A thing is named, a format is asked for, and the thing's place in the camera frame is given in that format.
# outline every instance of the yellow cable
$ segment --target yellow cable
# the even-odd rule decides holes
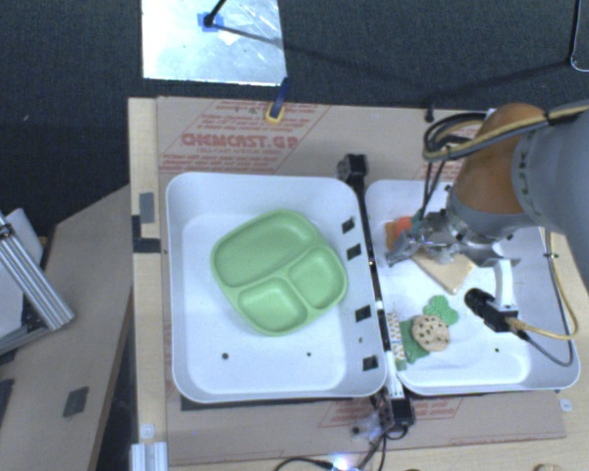
[[[589,105],[576,106],[576,107],[572,107],[572,108],[564,108],[561,110],[557,110],[555,112],[551,112],[551,113],[547,114],[547,116],[546,115],[539,115],[536,117],[529,117],[527,119],[522,119],[522,120],[516,121],[514,123],[500,126],[496,130],[488,131],[488,132],[485,132],[484,134],[480,134],[478,137],[475,137],[472,140],[467,141],[466,143],[460,143],[460,144],[450,147],[450,148],[446,147],[441,150],[436,150],[434,152],[428,152],[427,150],[424,149],[423,150],[423,158],[427,161],[437,160],[437,159],[440,159],[442,157],[446,157],[447,155],[449,155],[451,150],[453,150],[455,152],[458,152],[459,150],[466,150],[467,148],[471,148],[471,147],[476,146],[478,144],[482,144],[482,143],[489,141],[495,137],[498,137],[506,132],[521,130],[523,128],[534,126],[536,124],[555,122],[558,119],[578,115],[578,114],[581,114],[582,112],[586,112],[587,110],[589,110]],[[478,119],[458,123],[458,124],[448,128],[447,130],[445,130],[441,134],[439,134],[437,136],[437,140],[440,140],[441,138],[447,136],[448,134],[452,133],[453,131],[457,131],[460,128],[467,127],[467,126],[475,126],[475,124],[478,122],[482,123],[482,121],[480,121]]]
[[[554,257],[555,254],[554,254],[554,248],[553,248],[554,245],[553,245],[553,241],[552,241],[552,236],[550,234],[547,234],[546,237],[548,239],[548,244],[550,247],[550,256]],[[523,330],[525,332],[534,332],[535,334],[543,335],[544,337],[549,337],[550,339],[571,340],[578,333],[578,319],[576,318],[576,315],[574,314],[573,310],[571,309],[571,305],[569,304],[569,300],[567,299],[564,291],[562,290],[561,276],[559,275],[559,270],[557,269],[557,264],[554,263],[554,261],[552,262],[552,268],[554,270],[554,276],[555,276],[555,280],[557,283],[557,291],[561,295],[562,305],[564,306],[565,309],[567,309],[567,312],[569,313],[569,317],[571,318],[573,331],[569,335],[562,335],[562,334],[555,334],[553,332],[548,332],[547,330],[542,330],[541,328],[536,328],[536,327],[534,327],[532,325],[528,325],[527,323],[524,323],[523,321],[520,321],[516,318],[507,318],[506,322],[514,330]]]

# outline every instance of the white plastic container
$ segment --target white plastic container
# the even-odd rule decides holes
[[[575,347],[571,364],[559,366],[512,334],[491,331],[464,304],[464,295],[471,288],[495,294],[493,269],[473,269],[460,290],[449,295],[412,260],[388,266],[384,225],[412,216],[421,206],[422,196],[422,182],[380,181],[373,183],[366,193],[386,311],[396,312],[405,321],[422,314],[429,298],[445,294],[451,308],[460,315],[458,322],[450,326],[452,341],[448,348],[408,364],[406,370],[399,372],[402,383],[424,395],[553,390],[574,384],[580,373]],[[445,207],[446,198],[444,187],[439,185],[428,210]],[[520,260],[512,268],[519,318],[539,328],[564,333],[539,229],[519,230],[512,240],[499,243],[496,249],[506,258]],[[533,338],[556,358],[568,359],[567,342]]]
[[[188,173],[170,182],[166,201],[173,376],[184,396],[198,402],[352,397],[382,387],[387,370],[366,245],[357,199],[346,184]],[[348,274],[340,303],[281,337],[255,331],[210,271],[211,250],[222,236],[275,209],[305,216]],[[360,254],[349,257],[357,246]]]

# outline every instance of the dark carpet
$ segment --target dark carpet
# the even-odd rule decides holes
[[[589,98],[575,0],[278,0],[298,102],[485,109]],[[579,62],[589,66],[589,0]],[[140,0],[0,0],[0,207],[45,233],[128,182],[127,99],[270,99],[141,76]]]

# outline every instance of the blue tape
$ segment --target blue tape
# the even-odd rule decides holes
[[[209,16],[208,12],[204,12],[204,13],[196,15],[196,18],[198,19],[198,25],[206,33],[214,33],[216,31],[218,31],[218,28],[216,28],[216,26],[224,26],[225,25],[225,20],[223,19],[223,17],[220,14],[217,14],[216,17],[214,18],[214,26],[206,26],[203,23],[203,21],[205,20],[205,18],[207,16]]]

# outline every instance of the green plate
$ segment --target green plate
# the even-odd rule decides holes
[[[212,249],[211,269],[244,319],[271,336],[304,327],[347,292],[337,254],[304,216],[285,209],[222,237]]]

